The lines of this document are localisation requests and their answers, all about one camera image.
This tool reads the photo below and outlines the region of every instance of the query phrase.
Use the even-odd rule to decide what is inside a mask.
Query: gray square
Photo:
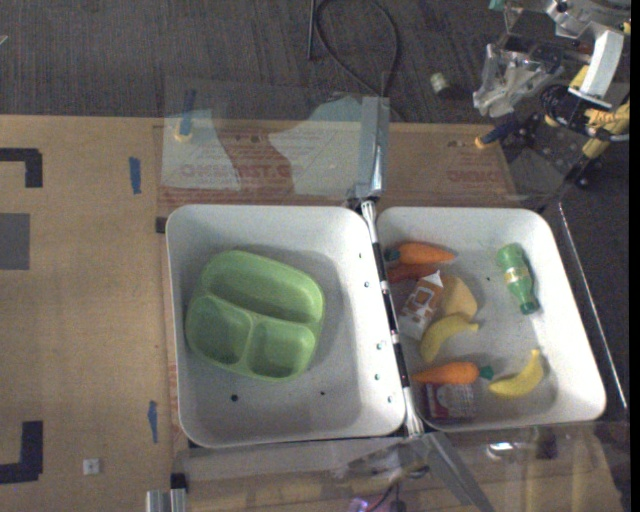
[[[0,213],[0,270],[29,270],[28,213]]]

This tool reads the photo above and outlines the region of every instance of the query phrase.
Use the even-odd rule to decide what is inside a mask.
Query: bottle label
[[[504,282],[509,285],[527,277],[531,277],[527,267],[511,267],[504,273]]]

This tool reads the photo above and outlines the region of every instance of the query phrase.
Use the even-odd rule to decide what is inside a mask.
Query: black corner bracket marking
[[[0,162],[24,162],[24,186],[42,188],[42,153],[35,148],[0,148]]]
[[[41,421],[22,424],[20,462],[0,465],[0,484],[35,482],[44,470],[44,428]]]

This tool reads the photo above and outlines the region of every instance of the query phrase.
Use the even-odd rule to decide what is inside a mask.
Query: orange carrot
[[[387,280],[389,284],[399,283],[407,279],[420,279],[421,277],[430,276],[438,269],[431,264],[422,265],[405,265],[401,263],[397,267],[391,267],[387,270]]]
[[[471,362],[453,362],[428,368],[411,378],[421,384],[473,384],[480,376],[480,369]]]
[[[420,242],[404,243],[398,247],[398,251],[400,251],[400,263],[408,265],[442,263],[455,258],[455,254],[449,251]]]

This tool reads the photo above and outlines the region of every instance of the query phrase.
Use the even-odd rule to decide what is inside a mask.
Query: green bottle
[[[540,308],[533,294],[533,278],[519,244],[505,245],[498,251],[498,264],[504,271],[504,280],[509,291],[520,303],[520,311],[530,315]]]

